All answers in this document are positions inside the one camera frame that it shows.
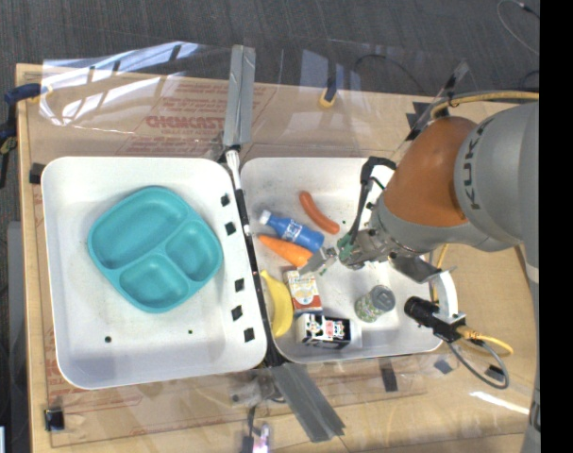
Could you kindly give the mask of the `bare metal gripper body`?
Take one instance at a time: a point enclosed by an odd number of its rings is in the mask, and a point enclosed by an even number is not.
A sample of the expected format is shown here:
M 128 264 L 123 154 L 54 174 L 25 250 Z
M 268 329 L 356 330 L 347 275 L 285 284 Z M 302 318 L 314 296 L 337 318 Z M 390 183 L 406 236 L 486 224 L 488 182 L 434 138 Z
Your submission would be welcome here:
M 347 232 L 337 242 L 340 263 L 352 270 L 359 270 L 367 262 L 384 262 L 396 250 L 396 243 L 374 228 L 356 233 Z

